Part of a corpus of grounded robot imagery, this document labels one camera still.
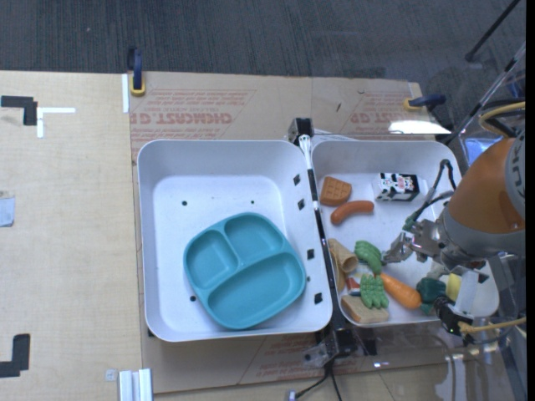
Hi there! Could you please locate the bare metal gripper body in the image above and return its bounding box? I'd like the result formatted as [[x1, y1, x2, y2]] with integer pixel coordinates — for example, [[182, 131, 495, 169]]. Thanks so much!
[[411, 218, 445, 263]]

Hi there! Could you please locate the orange carrot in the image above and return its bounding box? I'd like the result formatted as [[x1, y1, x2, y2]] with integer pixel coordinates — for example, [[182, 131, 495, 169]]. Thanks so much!
[[379, 272, 423, 311]]

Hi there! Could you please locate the green ridged vegetable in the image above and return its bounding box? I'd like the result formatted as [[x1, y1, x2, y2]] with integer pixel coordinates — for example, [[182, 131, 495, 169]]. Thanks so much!
[[359, 272, 390, 310]]

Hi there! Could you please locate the dark green broccoli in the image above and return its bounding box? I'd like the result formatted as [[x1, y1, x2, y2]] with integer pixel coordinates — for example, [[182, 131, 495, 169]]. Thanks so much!
[[415, 277, 448, 317]]

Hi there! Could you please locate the tan ice cream cone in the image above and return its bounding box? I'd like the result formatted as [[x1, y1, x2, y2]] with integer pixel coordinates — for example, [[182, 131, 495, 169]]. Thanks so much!
[[328, 238, 359, 276]]

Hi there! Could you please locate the black and white milk carton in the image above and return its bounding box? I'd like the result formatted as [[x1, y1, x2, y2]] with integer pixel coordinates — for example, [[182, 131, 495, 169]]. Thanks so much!
[[374, 172, 420, 203]]

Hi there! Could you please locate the pale yellow rounded toy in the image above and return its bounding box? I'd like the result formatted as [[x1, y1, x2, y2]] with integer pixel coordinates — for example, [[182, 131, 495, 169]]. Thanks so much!
[[445, 272, 463, 302]]

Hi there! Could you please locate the orange sausage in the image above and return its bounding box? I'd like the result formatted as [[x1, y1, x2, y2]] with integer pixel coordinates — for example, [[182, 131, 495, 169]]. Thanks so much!
[[329, 200, 375, 226]]

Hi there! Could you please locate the brown bread slice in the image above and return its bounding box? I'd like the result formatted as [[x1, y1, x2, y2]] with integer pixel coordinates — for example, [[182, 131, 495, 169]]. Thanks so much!
[[340, 293, 390, 325]]

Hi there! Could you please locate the orange waffle biscuit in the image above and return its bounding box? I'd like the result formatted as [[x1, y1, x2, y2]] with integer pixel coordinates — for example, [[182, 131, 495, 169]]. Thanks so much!
[[319, 175, 353, 207]]

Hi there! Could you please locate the white plastic tray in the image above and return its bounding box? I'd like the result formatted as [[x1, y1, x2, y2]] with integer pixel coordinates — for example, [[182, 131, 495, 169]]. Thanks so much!
[[136, 139, 334, 343], [311, 139, 501, 329]]

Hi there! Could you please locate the blue divided plate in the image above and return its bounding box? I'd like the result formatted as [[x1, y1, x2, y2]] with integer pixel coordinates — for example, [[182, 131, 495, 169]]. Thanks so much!
[[182, 211, 308, 331]]

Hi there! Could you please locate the brown cardboard board, red print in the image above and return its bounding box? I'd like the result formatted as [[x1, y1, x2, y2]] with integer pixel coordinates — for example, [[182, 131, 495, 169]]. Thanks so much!
[[127, 71, 466, 394]]

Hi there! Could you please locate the black cylinder on white bracket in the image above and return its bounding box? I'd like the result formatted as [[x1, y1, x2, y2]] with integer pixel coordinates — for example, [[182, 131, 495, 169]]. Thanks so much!
[[432, 265, 490, 336]]

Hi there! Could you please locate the black block with thin wires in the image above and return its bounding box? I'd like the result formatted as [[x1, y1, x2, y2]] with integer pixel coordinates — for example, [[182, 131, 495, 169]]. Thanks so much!
[[303, 327, 378, 369], [287, 117, 315, 142]]

